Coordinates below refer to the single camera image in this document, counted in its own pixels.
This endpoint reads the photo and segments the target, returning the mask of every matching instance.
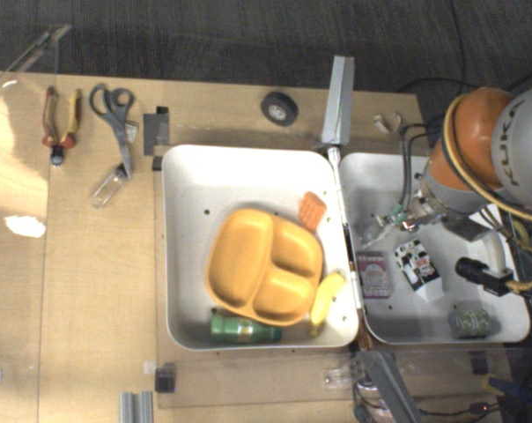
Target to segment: black wheel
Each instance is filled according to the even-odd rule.
[[[298,106],[291,98],[282,93],[268,94],[260,107],[269,121],[282,127],[292,125],[298,117]]]

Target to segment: scissors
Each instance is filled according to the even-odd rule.
[[[103,102],[104,111],[99,111],[94,104],[94,97],[98,92],[102,92],[101,101]],[[122,154],[125,174],[127,174],[128,178],[132,176],[132,168],[125,133],[125,123],[127,112],[131,108],[131,105],[133,105],[134,99],[135,97],[129,89],[118,88],[109,91],[103,84],[96,85],[90,92],[90,108],[99,118],[108,123],[114,131],[115,139],[117,139],[117,144],[119,145],[119,151]]]

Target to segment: soda can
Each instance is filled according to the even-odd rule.
[[[455,338],[483,338],[491,330],[491,318],[483,309],[454,310],[449,318]]]

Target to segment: small packet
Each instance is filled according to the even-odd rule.
[[[419,240],[406,242],[395,250],[395,260],[413,291],[427,301],[444,295],[442,278]]]
[[[391,286],[383,253],[357,252],[356,261],[362,280],[362,295],[366,299],[388,298],[391,295]]]

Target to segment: gray carpet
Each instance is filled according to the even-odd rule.
[[[466,81],[506,87],[532,71],[532,0],[454,8]],[[0,70],[60,23],[73,25],[62,73],[328,87],[339,54],[356,58],[359,90],[463,75],[449,0],[0,0]],[[426,81],[405,91],[428,119],[458,90]]]

